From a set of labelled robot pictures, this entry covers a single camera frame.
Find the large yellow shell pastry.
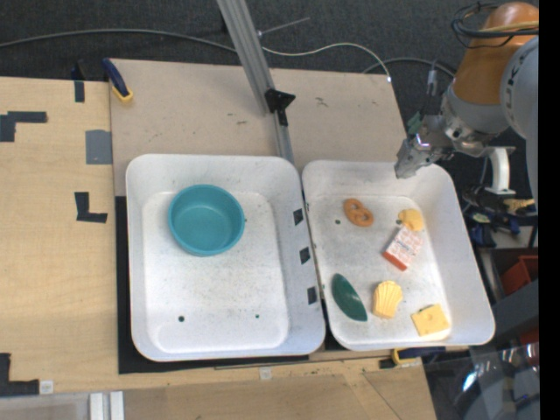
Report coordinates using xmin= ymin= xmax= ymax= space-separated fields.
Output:
xmin=372 ymin=280 xmax=404 ymax=320

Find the white and orange carton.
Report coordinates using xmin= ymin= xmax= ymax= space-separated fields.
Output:
xmin=381 ymin=226 xmax=425 ymax=273

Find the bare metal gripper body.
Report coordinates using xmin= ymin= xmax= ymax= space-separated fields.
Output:
xmin=409 ymin=114 xmax=498 ymax=165

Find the yellow cheese wedge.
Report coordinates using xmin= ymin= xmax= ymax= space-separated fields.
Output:
xmin=410 ymin=303 xmax=452 ymax=338

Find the teal bowl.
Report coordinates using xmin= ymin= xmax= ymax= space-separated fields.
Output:
xmin=167 ymin=184 xmax=247 ymax=258

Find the white plastic tray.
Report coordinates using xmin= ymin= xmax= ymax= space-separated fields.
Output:
xmin=125 ymin=153 xmax=327 ymax=363
xmin=300 ymin=158 xmax=497 ymax=353

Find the small yellow shell pastry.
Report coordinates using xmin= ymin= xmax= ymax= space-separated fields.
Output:
xmin=396 ymin=207 xmax=426 ymax=233

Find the brown pretzel biscuit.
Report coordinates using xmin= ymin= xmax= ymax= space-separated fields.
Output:
xmin=342 ymin=197 xmax=375 ymax=228

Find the dark green leaf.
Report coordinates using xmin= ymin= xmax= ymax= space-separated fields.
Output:
xmin=330 ymin=272 xmax=369 ymax=323

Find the brown flat board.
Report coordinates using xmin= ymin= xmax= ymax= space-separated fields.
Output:
xmin=108 ymin=58 xmax=469 ymax=369

